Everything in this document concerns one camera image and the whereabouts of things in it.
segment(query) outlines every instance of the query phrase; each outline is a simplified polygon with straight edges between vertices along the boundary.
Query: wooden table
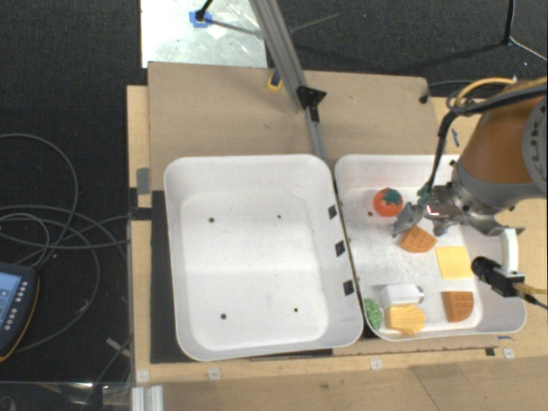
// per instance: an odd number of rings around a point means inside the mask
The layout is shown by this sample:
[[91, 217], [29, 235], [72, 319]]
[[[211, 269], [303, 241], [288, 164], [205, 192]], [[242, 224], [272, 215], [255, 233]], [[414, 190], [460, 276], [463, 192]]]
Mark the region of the wooden table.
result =
[[[130, 187], [139, 192], [139, 207], [151, 206], [150, 190], [163, 187], [165, 165], [181, 156], [310, 152], [304, 119], [284, 92], [273, 94], [265, 89], [268, 75], [268, 70], [250, 68], [162, 63], [149, 66], [149, 86], [130, 86], [127, 91]], [[445, 107], [440, 98], [430, 99], [427, 104], [418, 102], [426, 90], [422, 79], [307, 72], [307, 80], [311, 86], [329, 93], [320, 105], [320, 117], [331, 165], [345, 153], [432, 153], [436, 120], [443, 116]], [[473, 117], [456, 121], [454, 129], [461, 142], [468, 140], [477, 120]], [[174, 134], [174, 127], [193, 132]], [[460, 148], [450, 142], [447, 151], [457, 153]], [[144, 184], [142, 178], [148, 174], [150, 183]], [[500, 220], [527, 227], [519, 238], [521, 270], [529, 284], [544, 288], [545, 200], [523, 202]], [[189, 404], [189, 409], [210, 409], [210, 405], [214, 408], [211, 392], [215, 391], [214, 396], [221, 401], [215, 403], [222, 403], [222, 409], [243, 409], [259, 399], [280, 397], [284, 398], [281, 403], [286, 409], [338, 409], [335, 403], [320, 400], [329, 391], [351, 409], [363, 406], [362, 399], [371, 394], [382, 404], [380, 393], [388, 400], [383, 409], [389, 404], [451, 409], [440, 408], [440, 403], [456, 406], [464, 396], [457, 390], [450, 393], [449, 389], [434, 400], [432, 395], [441, 394], [450, 386], [442, 379], [453, 379], [455, 388], [469, 388], [478, 396], [484, 389], [503, 385], [503, 381], [518, 382], [530, 390], [530, 396], [539, 399], [543, 395], [542, 400], [546, 399], [544, 390], [531, 390], [535, 383], [514, 379], [514, 375], [530, 379], [532, 373], [545, 379], [548, 366], [546, 313], [530, 305], [523, 330], [502, 339], [469, 336], [401, 343], [368, 340], [337, 349], [333, 356], [323, 358], [152, 364], [151, 229], [150, 221], [131, 223], [134, 373], [139, 385], [184, 383], [166, 387], [166, 403], [182, 401]], [[486, 348], [493, 348], [494, 356], [486, 355]], [[505, 359], [503, 348], [511, 348], [515, 358]], [[381, 360], [381, 372], [372, 371], [372, 359]], [[211, 368], [221, 370], [222, 381], [208, 380]], [[502, 373], [500, 382], [495, 372]], [[481, 373], [486, 379], [483, 384]], [[391, 392], [395, 382], [403, 390], [394, 396]], [[306, 393], [311, 385], [318, 394]], [[509, 394], [510, 389], [503, 390]], [[221, 391], [233, 402], [220, 398]], [[444, 399], [448, 394], [450, 400]], [[497, 403], [494, 396], [489, 396], [491, 405]], [[489, 406], [486, 401], [480, 402]]]

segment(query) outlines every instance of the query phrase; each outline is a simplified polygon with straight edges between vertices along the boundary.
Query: white tray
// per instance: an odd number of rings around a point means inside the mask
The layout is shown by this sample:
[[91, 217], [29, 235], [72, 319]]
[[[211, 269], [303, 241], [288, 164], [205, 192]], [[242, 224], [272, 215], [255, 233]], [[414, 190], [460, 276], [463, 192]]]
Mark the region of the white tray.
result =
[[360, 337], [333, 180], [319, 158], [181, 158], [164, 187], [176, 335], [186, 354], [221, 360]]
[[[450, 181], [449, 161], [445, 156], [439, 166], [437, 184]], [[388, 226], [395, 217], [380, 217], [372, 206], [374, 194], [381, 188], [397, 189], [404, 201], [416, 202], [417, 190], [432, 170], [432, 156], [348, 155], [338, 160], [335, 177], [344, 216], [354, 268], [364, 298], [379, 305], [380, 290], [389, 283], [412, 283], [424, 291], [419, 304], [426, 315], [426, 326], [414, 336], [403, 335], [381, 327], [377, 335], [387, 340], [471, 335], [518, 331], [526, 319], [521, 299], [495, 294], [477, 277], [443, 280], [435, 249], [427, 253], [408, 253], [393, 239]], [[432, 233], [432, 222], [423, 219], [419, 226]], [[488, 238], [467, 226], [450, 227], [438, 238], [436, 247], [464, 246], [473, 259], [479, 255], [501, 261], [502, 248], [497, 237]], [[472, 315], [458, 323], [445, 318], [442, 291], [474, 293]]]

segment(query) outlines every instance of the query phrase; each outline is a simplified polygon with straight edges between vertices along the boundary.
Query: black clamp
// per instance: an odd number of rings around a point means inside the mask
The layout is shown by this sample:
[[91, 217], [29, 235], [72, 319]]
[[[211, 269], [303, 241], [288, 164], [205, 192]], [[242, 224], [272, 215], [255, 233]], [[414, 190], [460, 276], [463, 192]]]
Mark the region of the black clamp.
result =
[[301, 101], [302, 108], [309, 109], [312, 121], [319, 122], [318, 104], [327, 96], [327, 93], [309, 86], [299, 86], [297, 96]]

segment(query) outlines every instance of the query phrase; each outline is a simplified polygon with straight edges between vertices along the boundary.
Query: dark floor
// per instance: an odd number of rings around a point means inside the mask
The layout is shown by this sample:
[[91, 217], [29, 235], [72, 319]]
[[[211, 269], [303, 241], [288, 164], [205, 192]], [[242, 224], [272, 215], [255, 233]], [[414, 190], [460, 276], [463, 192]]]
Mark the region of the dark floor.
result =
[[[545, 61], [500, 44], [509, 0], [279, 2], [290, 27], [340, 14], [295, 33], [305, 69], [413, 74], [430, 82], [546, 75]], [[513, 28], [518, 40], [543, 55], [547, 2], [517, 0]], [[146, 83], [140, 68], [140, 1], [0, 0], [0, 14], [0, 134], [34, 134], [65, 153], [79, 178], [79, 213], [96, 221], [127, 214], [124, 90]], [[440, 87], [435, 93], [452, 89]], [[67, 209], [71, 181], [64, 162], [47, 146], [0, 140], [0, 206]], [[59, 223], [66, 218], [59, 212], [39, 215]], [[4, 232], [13, 226], [4, 225]], [[80, 220], [74, 224], [85, 226]], [[125, 238], [123, 220], [108, 228], [116, 239]], [[43, 241], [29, 223], [13, 229]], [[93, 243], [109, 241], [97, 230], [86, 235]], [[1, 261], [29, 251], [0, 240]], [[100, 285], [89, 311], [56, 339], [1, 364], [0, 380], [89, 381], [104, 370], [115, 355], [106, 339], [123, 343], [128, 338], [127, 267], [114, 248], [98, 250], [98, 260]], [[22, 348], [59, 330], [86, 306], [96, 279], [94, 257], [83, 251], [55, 254], [41, 277], [39, 304]], [[120, 358], [103, 380], [120, 381], [126, 370], [127, 361]]]

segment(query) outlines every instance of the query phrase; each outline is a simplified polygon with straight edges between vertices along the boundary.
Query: red tomato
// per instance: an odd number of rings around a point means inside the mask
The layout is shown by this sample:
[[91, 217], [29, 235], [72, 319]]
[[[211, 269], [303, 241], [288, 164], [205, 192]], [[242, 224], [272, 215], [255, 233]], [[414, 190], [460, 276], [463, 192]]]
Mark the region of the red tomato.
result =
[[380, 216], [395, 216], [403, 208], [403, 198], [397, 190], [393, 188], [384, 188], [375, 194], [373, 206]]

